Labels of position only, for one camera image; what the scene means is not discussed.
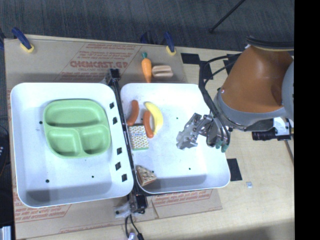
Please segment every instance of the white tray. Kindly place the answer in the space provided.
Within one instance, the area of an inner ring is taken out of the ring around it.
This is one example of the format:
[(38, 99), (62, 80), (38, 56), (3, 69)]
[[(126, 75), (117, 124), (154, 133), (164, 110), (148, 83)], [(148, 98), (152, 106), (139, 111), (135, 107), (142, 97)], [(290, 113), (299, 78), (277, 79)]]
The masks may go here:
[[(111, 132), (106, 152), (83, 158), (61, 158), (51, 152), (40, 121), (45, 107), (61, 99), (90, 99), (104, 108)], [(123, 197), (133, 189), (125, 137), (110, 87), (101, 83), (21, 83), (11, 91), (11, 113), (17, 193), (25, 205), (39, 208)]]
[(120, 91), (123, 113), (131, 114), (131, 101), (137, 100), (142, 123), (145, 102), (157, 105), (163, 114), (163, 127), (152, 139), (149, 149), (133, 151), (135, 166), (154, 171), (157, 180), (141, 187), (150, 194), (214, 189), (230, 182), (227, 159), (220, 149), (210, 148), (206, 138), (199, 135), (198, 146), (178, 149), (176, 138), (194, 113), (208, 115), (209, 108), (195, 84), (129, 83)]

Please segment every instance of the cardboard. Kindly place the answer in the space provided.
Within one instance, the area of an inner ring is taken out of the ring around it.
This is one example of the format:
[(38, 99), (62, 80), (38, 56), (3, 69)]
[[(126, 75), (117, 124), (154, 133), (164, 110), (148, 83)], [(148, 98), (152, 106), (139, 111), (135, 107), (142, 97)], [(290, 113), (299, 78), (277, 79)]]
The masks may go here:
[[(60, 37), (26, 35), (34, 45), (27, 53), (17, 39), (6, 39), (5, 65), (7, 81), (8, 120), (10, 147), (13, 151), (10, 92), (24, 82), (99, 83), (109, 68), (118, 68), (119, 85), (144, 83), (141, 72), (141, 53), (147, 52), (153, 66), (169, 65), (174, 76), (155, 79), (158, 83), (186, 83), (179, 50), (175, 56), (167, 53), (165, 46), (117, 43)], [(125, 218), (116, 218), (114, 208), (123, 205), (126, 197), (73, 203), (44, 208), (25, 206), (17, 194), (15, 157), (11, 152), (12, 185), (14, 197), (15, 236), (17, 240), (35, 238), (89, 229), (122, 225)], [(221, 210), (216, 189), (169, 193), (148, 196), (145, 214), (136, 221), (149, 221), (194, 213)]]

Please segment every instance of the toy carrot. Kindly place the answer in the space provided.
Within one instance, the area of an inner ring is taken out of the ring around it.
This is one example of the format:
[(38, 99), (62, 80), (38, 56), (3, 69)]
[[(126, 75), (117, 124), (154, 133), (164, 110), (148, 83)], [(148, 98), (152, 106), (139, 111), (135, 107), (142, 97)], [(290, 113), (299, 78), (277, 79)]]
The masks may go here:
[(144, 74), (147, 83), (151, 83), (152, 76), (152, 65), (151, 60), (147, 58), (148, 54), (146, 52), (142, 53), (143, 60), (141, 61), (142, 72)]

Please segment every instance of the green plate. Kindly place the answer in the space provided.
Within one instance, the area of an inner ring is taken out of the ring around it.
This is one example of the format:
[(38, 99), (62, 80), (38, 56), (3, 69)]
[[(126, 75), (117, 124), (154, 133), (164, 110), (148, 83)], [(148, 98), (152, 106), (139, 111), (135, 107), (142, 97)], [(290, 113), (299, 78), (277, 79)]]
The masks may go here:
[(43, 112), (45, 138), (61, 158), (83, 158), (102, 154), (111, 144), (105, 110), (90, 99), (61, 99)]

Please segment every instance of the yellow clamp tip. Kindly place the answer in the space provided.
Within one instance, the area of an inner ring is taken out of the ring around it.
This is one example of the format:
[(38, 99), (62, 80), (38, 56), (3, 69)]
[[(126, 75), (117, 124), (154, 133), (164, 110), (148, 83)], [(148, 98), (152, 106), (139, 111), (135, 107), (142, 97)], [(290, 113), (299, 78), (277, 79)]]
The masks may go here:
[(23, 50), (25, 50), (27, 53), (32, 53), (33, 51), (34, 51), (34, 49), (35, 49), (35, 47), (32, 45), (32, 44), (30, 44), (31, 45), (31, 48), (30, 49), (28, 49), (27, 47), (25, 47), (22, 43), (20, 43), (20, 47), (23, 49)]
[(177, 53), (176, 48), (174, 48), (174, 52), (172, 52), (169, 48), (169, 46), (166, 46), (166, 51), (168, 52), (168, 54), (170, 54), (171, 56), (175, 55)]

